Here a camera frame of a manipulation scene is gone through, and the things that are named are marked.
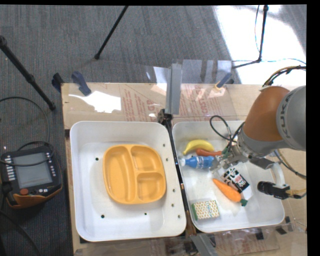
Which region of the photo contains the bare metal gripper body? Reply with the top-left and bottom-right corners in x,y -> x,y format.
218,145 -> 251,171

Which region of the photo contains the blue bottle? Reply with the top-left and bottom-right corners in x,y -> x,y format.
178,155 -> 216,170

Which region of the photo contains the cow print milk carton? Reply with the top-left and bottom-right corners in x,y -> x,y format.
216,166 -> 254,201

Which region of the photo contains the orange carrot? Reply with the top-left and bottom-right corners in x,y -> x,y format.
212,177 -> 249,208

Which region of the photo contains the white plastic tray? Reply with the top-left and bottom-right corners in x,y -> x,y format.
171,120 -> 286,234
69,120 -> 188,243

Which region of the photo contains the yellow banana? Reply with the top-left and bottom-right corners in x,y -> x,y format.
182,139 -> 216,156

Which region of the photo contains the thin black rod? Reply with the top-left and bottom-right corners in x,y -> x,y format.
165,122 -> 194,236

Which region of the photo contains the green and yellow carton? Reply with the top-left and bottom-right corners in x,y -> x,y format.
190,199 -> 222,222

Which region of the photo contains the orange divided plate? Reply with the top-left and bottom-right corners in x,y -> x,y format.
102,143 -> 168,205

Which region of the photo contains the brown cardboard board red print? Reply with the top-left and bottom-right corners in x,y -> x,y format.
60,82 -> 307,256

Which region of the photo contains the black cylinder on white bracket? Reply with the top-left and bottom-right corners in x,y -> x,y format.
257,159 -> 291,201

